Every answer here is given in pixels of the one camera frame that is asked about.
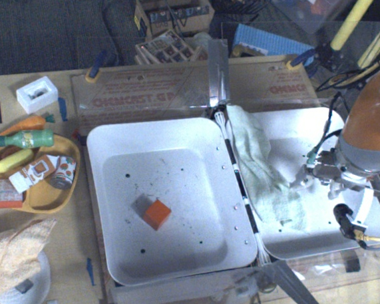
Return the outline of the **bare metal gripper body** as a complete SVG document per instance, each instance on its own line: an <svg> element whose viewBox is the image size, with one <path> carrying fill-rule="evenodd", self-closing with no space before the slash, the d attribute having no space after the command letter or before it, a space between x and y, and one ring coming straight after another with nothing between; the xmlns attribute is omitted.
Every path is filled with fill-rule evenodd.
<svg viewBox="0 0 380 304"><path fill-rule="evenodd" d="M339 182L344 184L345 190L355 192L371 188L370 173L349 162L338 148L322 150L319 153L310 151L307 154L306 166L322 186L328 187L331 182Z"/></svg>

